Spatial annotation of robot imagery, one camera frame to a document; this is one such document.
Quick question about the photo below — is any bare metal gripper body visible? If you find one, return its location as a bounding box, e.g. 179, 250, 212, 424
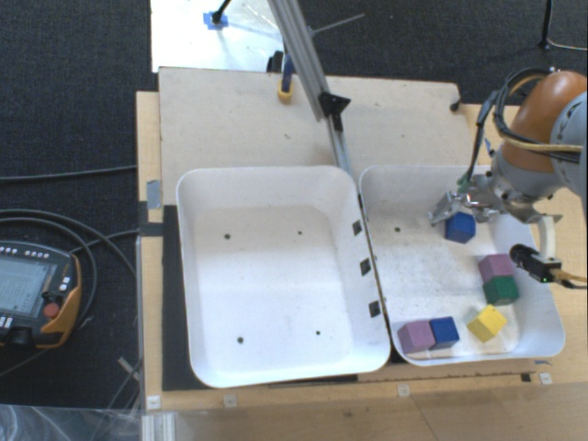
458, 173, 534, 222

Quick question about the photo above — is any blue cube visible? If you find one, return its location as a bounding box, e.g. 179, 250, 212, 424
444, 210, 478, 245
428, 315, 461, 351

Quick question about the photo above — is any purple cube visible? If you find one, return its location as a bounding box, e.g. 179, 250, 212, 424
396, 320, 437, 356
477, 253, 517, 286

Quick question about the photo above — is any white plastic tray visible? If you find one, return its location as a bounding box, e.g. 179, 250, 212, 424
175, 164, 393, 390
358, 163, 567, 368

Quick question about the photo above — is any green cube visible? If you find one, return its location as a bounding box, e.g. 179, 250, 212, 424
481, 275, 521, 307

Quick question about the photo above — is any thin black rod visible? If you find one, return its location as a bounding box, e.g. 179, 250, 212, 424
356, 192, 391, 335

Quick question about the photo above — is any yellow cube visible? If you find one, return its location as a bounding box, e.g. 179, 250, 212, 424
465, 304, 509, 345

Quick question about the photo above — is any pale flat board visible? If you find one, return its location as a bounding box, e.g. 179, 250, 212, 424
157, 65, 462, 209

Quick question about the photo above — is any black cylinder on white bracket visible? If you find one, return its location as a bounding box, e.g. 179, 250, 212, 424
508, 215, 564, 285

